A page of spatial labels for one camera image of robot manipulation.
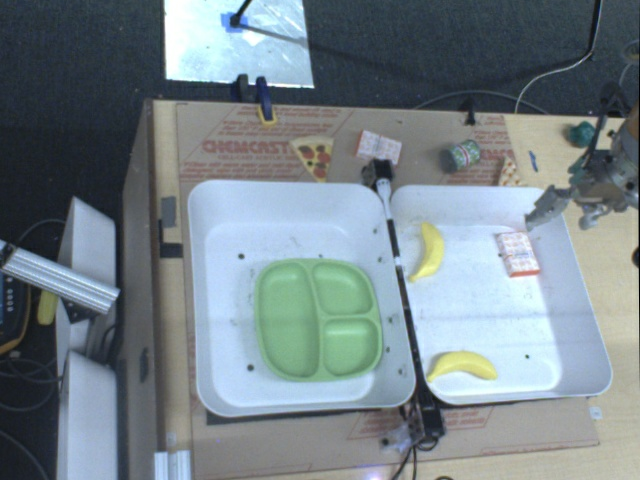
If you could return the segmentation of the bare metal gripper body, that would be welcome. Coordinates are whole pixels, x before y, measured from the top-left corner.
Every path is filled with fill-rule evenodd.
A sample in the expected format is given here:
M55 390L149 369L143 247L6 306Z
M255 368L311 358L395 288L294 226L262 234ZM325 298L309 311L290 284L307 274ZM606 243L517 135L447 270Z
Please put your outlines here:
M578 160L569 170L572 197L584 214L636 208L636 163L631 160Z

